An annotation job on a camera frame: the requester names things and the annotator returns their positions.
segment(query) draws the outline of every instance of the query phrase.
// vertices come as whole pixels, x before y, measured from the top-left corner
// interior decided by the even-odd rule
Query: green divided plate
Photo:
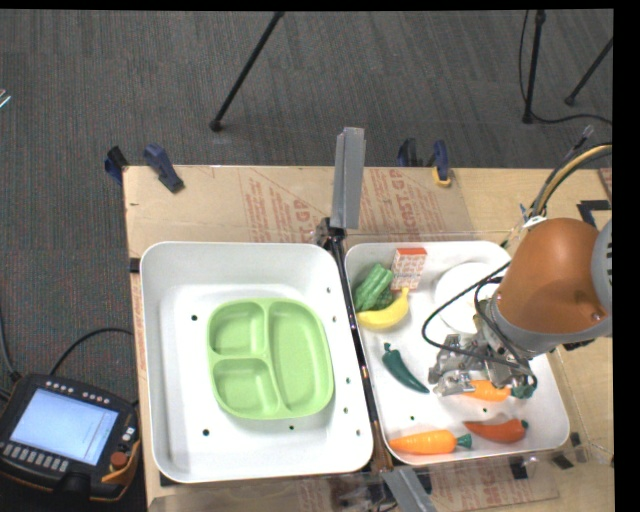
[[[298,418],[321,411],[333,396],[324,327],[301,302],[226,302],[209,317],[207,337],[213,394],[230,414]]]

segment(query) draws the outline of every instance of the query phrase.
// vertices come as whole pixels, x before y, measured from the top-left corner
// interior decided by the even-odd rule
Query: orange carrot
[[[487,402],[502,402],[511,396],[511,388],[497,388],[490,380],[472,380],[475,391],[468,391],[464,396],[486,400]]]
[[[526,421],[516,418],[493,425],[482,421],[463,421],[463,424],[474,434],[497,443],[520,441],[529,427]]]
[[[393,450],[416,455],[451,453],[456,445],[471,448],[471,435],[456,438],[448,430],[430,430],[389,440],[389,446]]]

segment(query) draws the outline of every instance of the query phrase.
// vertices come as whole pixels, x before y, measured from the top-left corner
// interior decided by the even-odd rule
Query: white plastic tray
[[[436,307],[441,305],[435,300],[440,278],[461,264],[484,263],[492,272],[509,260],[504,249],[486,241],[363,243],[352,247],[346,255],[350,285],[355,287],[362,282],[375,262],[390,268],[395,250],[400,247],[424,247],[427,250],[420,284],[409,294],[408,317],[388,331],[374,332],[359,328],[385,442],[395,437],[436,429],[448,429],[458,437],[469,433],[462,421],[489,420],[500,413],[525,419],[529,428],[523,440],[512,444],[499,444],[472,434],[471,449],[457,447],[450,454],[408,455],[388,447],[389,451],[407,464],[423,465],[543,451],[562,445],[569,435],[569,418],[545,355],[531,361],[531,368],[538,378],[538,388],[533,396],[523,400],[509,397],[498,403],[460,395],[438,397],[433,391],[429,394],[419,393],[403,386],[389,373],[381,359],[385,342],[389,342],[392,349],[400,351],[411,372],[432,390],[434,386],[428,384],[428,373],[436,363],[438,348],[423,339],[422,326]],[[469,314],[473,314],[472,305]],[[438,343],[442,343],[447,334],[455,332],[440,316],[436,316],[427,329],[429,338]]]
[[[196,483],[356,471],[373,450],[370,420],[342,284],[332,256],[310,244],[163,242],[141,260],[155,462]],[[335,390],[320,412],[243,419],[216,401],[207,320],[243,298],[286,297],[322,320]]]

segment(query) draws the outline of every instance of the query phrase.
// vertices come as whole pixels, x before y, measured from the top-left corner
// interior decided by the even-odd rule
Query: yellow banana
[[[389,306],[378,311],[360,311],[356,313],[358,324],[367,329],[386,329],[397,324],[409,312],[409,288],[403,288],[400,296]]]

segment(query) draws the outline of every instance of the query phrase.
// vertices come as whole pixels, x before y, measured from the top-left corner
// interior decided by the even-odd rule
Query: black pole
[[[531,103],[533,102],[533,86],[536,81],[536,68],[538,67],[538,52],[540,51],[540,37],[542,36],[542,24],[546,19],[544,9],[536,11],[536,32],[533,36],[533,51],[531,54],[531,69],[529,71],[529,88],[527,89],[527,97],[524,107],[524,115],[522,122],[525,124],[533,123],[533,113],[531,112]]]
[[[258,41],[258,44],[256,45],[253,52],[249,56],[249,60],[244,65],[244,68],[242,69],[240,76],[238,76],[236,83],[231,88],[231,91],[229,92],[227,99],[224,101],[222,107],[220,107],[220,110],[216,114],[215,119],[209,123],[209,128],[211,128],[214,132],[219,132],[220,130],[222,130],[222,117],[224,116],[225,112],[231,105],[231,102],[233,101],[233,98],[235,97],[236,93],[238,92],[238,90],[240,90],[240,87],[242,86],[242,82],[244,82],[244,79],[249,74],[249,71],[251,71],[251,68],[253,67],[253,63],[258,58],[258,55],[260,55],[262,48],[269,40],[269,36],[271,35],[271,32],[273,32],[273,29],[276,28],[278,21],[280,20],[280,18],[284,16],[284,13],[285,11],[275,11],[273,13],[273,17],[271,18],[269,25],[267,25],[267,28],[264,31],[264,34],[262,34],[262,37],[260,38],[260,41]]]
[[[589,78],[591,78],[591,75],[596,70],[596,68],[600,65],[600,63],[602,62],[602,59],[604,59],[607,53],[609,53],[609,50],[611,50],[611,48],[613,48],[613,37],[609,39],[609,42],[607,43],[607,45],[602,49],[602,51],[600,52],[600,55],[596,57],[596,60],[593,61],[593,64],[591,64],[591,67],[587,70],[587,72],[582,77],[582,80],[580,80],[578,85],[576,85],[576,88],[573,90],[573,92],[564,99],[564,102],[567,105],[572,106],[575,103],[576,96],[578,95],[580,90],[584,87],[584,84],[586,84]]]

